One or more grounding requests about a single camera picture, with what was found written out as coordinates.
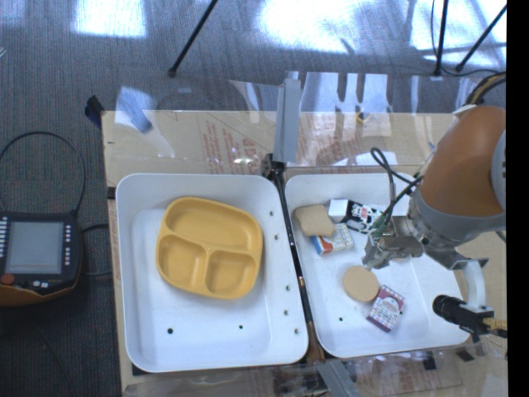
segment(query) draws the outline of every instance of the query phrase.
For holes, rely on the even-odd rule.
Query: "gray carpet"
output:
[[[399,75],[436,67],[443,0],[433,16],[434,0],[219,0],[170,78],[209,1],[0,0],[0,146],[28,131],[74,145],[86,164],[81,228],[107,222],[101,132],[84,116],[93,95],[111,110],[122,87],[153,96],[154,108],[248,108],[233,83],[226,86],[233,80],[261,84],[261,108],[275,110],[287,72],[393,74],[399,86]],[[441,76],[477,81],[506,70],[506,14],[462,72],[454,70],[506,1],[450,0]],[[504,86],[487,103],[505,107]],[[0,197],[13,211],[68,211],[79,172],[63,142],[31,136],[0,160]],[[111,275],[85,275],[112,268],[108,231],[83,239],[83,274],[70,294],[0,310],[0,394],[121,394],[114,315],[121,302]]]

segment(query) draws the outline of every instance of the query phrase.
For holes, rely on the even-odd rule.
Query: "beige sponge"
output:
[[[307,237],[313,235],[329,237],[334,233],[334,223],[322,204],[297,208],[294,210],[294,216],[299,222],[303,235]]]

